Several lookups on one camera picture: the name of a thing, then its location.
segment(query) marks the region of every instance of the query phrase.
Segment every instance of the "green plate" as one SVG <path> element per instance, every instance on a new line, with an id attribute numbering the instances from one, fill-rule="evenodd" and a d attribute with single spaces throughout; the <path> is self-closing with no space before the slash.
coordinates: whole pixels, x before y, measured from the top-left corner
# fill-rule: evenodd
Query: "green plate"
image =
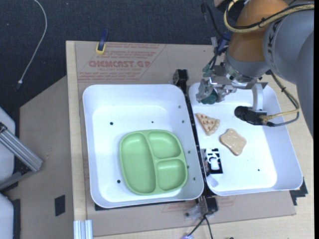
<path id="1" fill-rule="evenodd" d="M 178 138 L 166 130 L 128 133 L 120 141 L 120 162 L 128 188 L 153 195 L 181 188 L 187 165 Z"/>

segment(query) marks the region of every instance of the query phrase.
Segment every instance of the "white cable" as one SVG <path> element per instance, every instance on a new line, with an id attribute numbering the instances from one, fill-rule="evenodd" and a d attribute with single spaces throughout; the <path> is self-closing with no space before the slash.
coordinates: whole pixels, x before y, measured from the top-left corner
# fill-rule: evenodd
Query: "white cable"
<path id="1" fill-rule="evenodd" d="M 33 59 L 34 59 L 34 57 L 35 57 L 35 55 L 36 55 L 36 53 L 37 53 L 37 51 L 38 51 L 38 49 L 39 49 L 39 46 L 40 46 L 41 42 L 42 42 L 43 39 L 44 39 L 44 36 L 45 36 L 45 34 L 46 34 L 46 30 L 47 30 L 47 18 L 46 18 L 46 13 L 45 13 L 45 11 L 44 11 L 42 5 L 41 5 L 37 0 L 33 0 L 33 1 L 35 1 L 35 2 L 40 6 L 40 8 L 41 8 L 41 10 L 42 10 L 42 12 L 43 12 L 43 14 L 44 14 L 45 29 L 44 29 L 43 35 L 42 35 L 42 37 L 41 37 L 41 39 L 40 39 L 40 41 L 39 41 L 39 43 L 38 43 L 38 45 L 37 45 L 35 51 L 34 51 L 32 57 L 31 57 L 31 59 L 30 59 L 30 62 L 29 62 L 28 65 L 26 66 L 26 68 L 25 68 L 25 70 L 24 70 L 24 72 L 23 72 L 22 77 L 21 77 L 20 80 L 18 81 L 17 88 L 19 88 L 19 87 L 21 86 L 21 84 L 23 83 L 24 76 L 25 76 L 27 70 L 29 69 L 29 66 L 31 65 Z"/>

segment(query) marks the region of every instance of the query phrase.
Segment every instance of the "toy pizza slice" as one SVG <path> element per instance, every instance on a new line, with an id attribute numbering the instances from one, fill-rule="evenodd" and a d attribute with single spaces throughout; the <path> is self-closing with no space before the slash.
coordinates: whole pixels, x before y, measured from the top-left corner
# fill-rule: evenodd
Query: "toy pizza slice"
<path id="1" fill-rule="evenodd" d="M 211 135 L 216 132 L 219 127 L 219 119 L 210 118 L 205 114 L 195 114 L 201 127 L 206 135 Z"/>

